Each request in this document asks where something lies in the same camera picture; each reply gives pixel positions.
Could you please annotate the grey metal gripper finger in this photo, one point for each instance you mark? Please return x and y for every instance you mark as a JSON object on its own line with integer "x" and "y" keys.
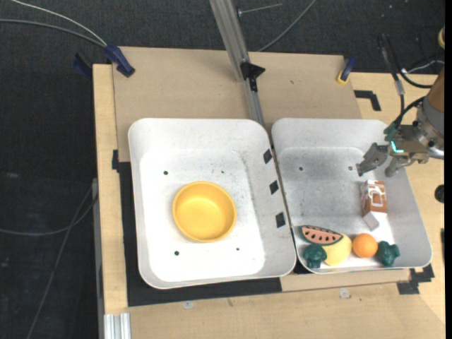
{"x": 395, "y": 164}
{"x": 372, "y": 157}

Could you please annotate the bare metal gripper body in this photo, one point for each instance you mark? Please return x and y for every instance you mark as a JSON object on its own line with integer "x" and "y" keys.
{"x": 413, "y": 143}

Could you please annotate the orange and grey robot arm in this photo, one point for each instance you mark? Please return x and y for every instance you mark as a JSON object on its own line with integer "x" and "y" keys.
{"x": 437, "y": 97}

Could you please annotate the brown and white carton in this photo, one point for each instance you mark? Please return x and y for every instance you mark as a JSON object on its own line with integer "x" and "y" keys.
{"x": 373, "y": 198}

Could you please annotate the white plastic tray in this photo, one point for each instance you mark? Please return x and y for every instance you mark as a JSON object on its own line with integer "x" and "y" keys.
{"x": 325, "y": 196}
{"x": 212, "y": 267}

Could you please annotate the orange fruit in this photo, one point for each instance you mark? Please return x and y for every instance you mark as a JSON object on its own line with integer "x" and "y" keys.
{"x": 365, "y": 245}

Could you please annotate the green broccoli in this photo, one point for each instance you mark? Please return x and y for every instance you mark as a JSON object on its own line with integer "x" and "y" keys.
{"x": 314, "y": 255}
{"x": 387, "y": 253}

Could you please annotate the red watermelon slice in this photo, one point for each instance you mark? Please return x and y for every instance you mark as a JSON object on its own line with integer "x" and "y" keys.
{"x": 319, "y": 235}

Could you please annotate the yellow lemon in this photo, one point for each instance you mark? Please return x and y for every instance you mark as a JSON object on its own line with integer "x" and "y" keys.
{"x": 338, "y": 253}

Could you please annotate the yellow bowl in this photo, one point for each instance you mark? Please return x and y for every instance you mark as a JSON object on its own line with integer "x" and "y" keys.
{"x": 204, "y": 211}

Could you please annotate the brown cardboard board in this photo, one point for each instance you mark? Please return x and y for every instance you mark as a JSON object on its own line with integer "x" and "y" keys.
{"x": 183, "y": 87}

